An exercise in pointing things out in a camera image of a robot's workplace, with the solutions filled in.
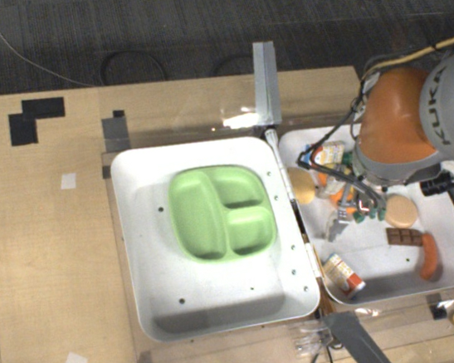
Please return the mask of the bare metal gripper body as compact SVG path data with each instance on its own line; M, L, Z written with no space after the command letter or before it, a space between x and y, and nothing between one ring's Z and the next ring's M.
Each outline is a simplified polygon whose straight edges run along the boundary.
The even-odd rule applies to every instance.
M365 176L356 177L356 182L346 182L340 191L338 207L346 207L350 218L379 214L383 210L381 194L370 185Z

